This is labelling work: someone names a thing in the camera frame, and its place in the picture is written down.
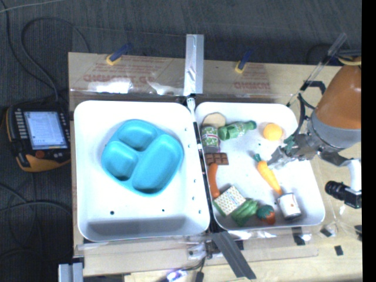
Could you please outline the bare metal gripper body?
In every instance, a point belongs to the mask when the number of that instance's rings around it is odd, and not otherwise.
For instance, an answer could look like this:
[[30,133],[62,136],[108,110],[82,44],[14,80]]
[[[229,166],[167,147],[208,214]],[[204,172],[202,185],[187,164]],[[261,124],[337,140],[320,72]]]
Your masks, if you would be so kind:
[[281,160],[311,160],[318,152],[321,139],[313,133],[293,134],[284,140],[280,148]]

